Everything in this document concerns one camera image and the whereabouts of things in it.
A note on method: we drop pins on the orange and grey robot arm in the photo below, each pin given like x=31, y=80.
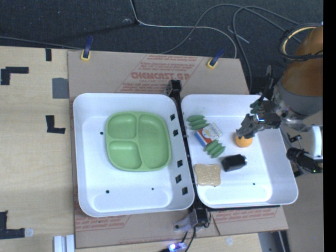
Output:
x=304, y=72

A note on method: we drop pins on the white orange and blue carton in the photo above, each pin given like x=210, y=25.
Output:
x=208, y=135

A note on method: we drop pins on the black cylinder on white bracket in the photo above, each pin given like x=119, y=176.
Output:
x=302, y=157

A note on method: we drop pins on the tan bread slice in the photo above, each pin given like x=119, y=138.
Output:
x=207, y=174

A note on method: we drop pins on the green divided plate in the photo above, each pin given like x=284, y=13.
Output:
x=138, y=140

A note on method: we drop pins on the brown cardboard board, red print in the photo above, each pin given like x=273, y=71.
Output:
x=110, y=72

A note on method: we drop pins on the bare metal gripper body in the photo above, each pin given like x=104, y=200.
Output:
x=270, y=119

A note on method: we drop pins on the orange ball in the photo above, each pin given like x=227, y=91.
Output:
x=244, y=142

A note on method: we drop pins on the thin black rod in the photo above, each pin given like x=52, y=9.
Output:
x=186, y=140

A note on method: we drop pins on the green pea pods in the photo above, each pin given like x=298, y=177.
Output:
x=197, y=122
x=215, y=149

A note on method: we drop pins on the white plastic tray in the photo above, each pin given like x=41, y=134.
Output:
x=131, y=193
x=241, y=188

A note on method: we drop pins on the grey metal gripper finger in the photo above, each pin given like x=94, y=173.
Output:
x=254, y=130
x=244, y=126

